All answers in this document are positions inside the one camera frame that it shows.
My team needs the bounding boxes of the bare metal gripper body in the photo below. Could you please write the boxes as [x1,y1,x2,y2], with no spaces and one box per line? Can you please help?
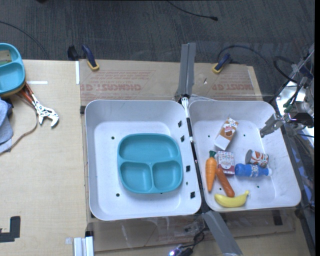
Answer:
[284,111,315,127]

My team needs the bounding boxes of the orange and white can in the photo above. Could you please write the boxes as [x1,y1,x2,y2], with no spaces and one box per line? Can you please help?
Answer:
[244,149,270,168]

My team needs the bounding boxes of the brown and white carton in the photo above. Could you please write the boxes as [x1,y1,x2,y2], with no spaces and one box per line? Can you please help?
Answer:
[213,117,240,151]

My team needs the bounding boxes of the blue bottle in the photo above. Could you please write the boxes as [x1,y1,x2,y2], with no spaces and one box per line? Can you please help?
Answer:
[234,163,273,178]

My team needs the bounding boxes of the white plastic tray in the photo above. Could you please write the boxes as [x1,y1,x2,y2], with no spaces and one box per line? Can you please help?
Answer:
[84,99,202,221]
[187,100,302,213]

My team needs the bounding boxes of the pink and white carton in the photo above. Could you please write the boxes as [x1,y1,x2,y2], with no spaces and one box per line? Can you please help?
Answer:
[216,150,236,175]

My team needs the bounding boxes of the orange sausage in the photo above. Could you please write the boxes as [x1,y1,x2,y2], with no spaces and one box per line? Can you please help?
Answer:
[215,167,236,198]

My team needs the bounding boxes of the orange carrot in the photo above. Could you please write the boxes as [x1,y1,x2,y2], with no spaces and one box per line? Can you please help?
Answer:
[205,150,218,193]

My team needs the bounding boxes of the thin black and white rod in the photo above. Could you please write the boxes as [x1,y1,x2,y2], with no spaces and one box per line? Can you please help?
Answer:
[180,96,205,213]

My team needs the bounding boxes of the yellow banana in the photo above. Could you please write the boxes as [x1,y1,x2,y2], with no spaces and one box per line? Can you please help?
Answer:
[214,190,250,208]

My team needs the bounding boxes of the blue divided plate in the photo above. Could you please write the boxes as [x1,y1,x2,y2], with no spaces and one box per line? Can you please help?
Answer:
[0,42,26,95]
[116,133,184,195]

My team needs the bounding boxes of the brown cardboard board red print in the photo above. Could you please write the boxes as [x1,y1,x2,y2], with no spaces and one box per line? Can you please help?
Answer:
[78,59,296,253]

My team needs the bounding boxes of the grey cloth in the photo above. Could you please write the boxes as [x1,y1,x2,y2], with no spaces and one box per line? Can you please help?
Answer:
[0,97,15,154]

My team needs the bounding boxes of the orange-handled metal pliers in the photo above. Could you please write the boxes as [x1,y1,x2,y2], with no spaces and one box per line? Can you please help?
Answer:
[18,83,60,128]

